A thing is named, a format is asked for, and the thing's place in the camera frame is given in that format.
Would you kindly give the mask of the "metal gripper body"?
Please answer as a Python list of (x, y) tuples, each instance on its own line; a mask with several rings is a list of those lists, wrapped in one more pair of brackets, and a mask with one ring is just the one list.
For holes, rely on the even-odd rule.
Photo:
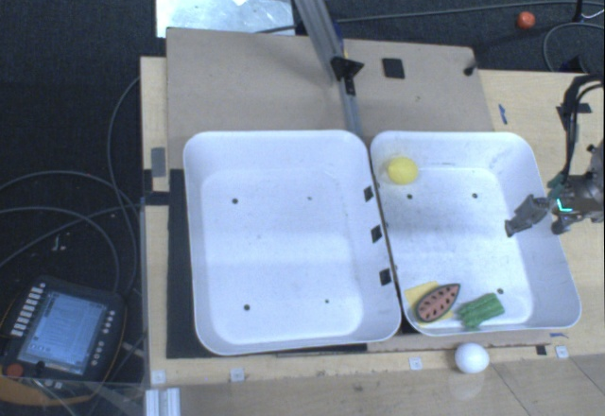
[(604, 219), (603, 168), (590, 167), (582, 175), (572, 175), (566, 185), (568, 206), (582, 219)]

